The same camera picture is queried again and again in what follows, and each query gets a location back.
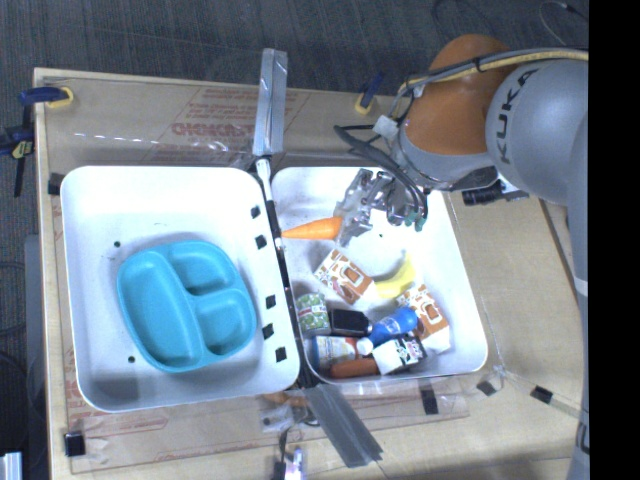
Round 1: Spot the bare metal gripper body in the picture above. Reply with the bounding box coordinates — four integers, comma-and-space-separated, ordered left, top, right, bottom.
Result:
343, 167, 425, 228

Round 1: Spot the orange carrot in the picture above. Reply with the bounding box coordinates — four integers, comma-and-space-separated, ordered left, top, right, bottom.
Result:
281, 216, 345, 241

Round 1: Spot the orange and white carton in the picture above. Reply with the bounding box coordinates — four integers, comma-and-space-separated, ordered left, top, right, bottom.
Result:
396, 284, 452, 355
313, 248, 377, 306

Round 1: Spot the yellow banana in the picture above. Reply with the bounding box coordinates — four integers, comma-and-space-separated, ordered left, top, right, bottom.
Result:
374, 252, 417, 300

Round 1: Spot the black bottle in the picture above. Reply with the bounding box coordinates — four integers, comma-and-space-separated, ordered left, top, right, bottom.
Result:
328, 308, 374, 339

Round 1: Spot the green and white can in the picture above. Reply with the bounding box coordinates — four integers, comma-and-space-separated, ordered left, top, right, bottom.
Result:
294, 292, 332, 340

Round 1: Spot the white plastic tray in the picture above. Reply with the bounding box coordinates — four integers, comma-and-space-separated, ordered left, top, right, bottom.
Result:
269, 165, 490, 386
59, 164, 302, 414

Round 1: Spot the blue bottle with white cap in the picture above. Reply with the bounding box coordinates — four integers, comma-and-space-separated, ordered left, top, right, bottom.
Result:
355, 306, 420, 357

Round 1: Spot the blue and yellow can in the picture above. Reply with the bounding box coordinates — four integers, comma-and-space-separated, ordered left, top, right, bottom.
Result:
310, 334, 360, 372

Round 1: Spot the white carton with black print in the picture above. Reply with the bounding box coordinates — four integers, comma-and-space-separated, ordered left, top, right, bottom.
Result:
371, 336, 429, 376

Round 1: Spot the brown sausage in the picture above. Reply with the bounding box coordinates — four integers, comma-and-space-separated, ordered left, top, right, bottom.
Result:
329, 357, 381, 381

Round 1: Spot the brown cardboard board red print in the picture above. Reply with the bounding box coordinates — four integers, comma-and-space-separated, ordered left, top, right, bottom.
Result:
43, 78, 474, 475

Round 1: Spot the blue divided plate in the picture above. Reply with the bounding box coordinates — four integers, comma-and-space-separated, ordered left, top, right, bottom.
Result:
116, 240, 259, 374

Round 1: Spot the black cylinder on white bracket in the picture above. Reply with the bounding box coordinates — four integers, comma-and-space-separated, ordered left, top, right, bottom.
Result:
461, 179, 531, 207

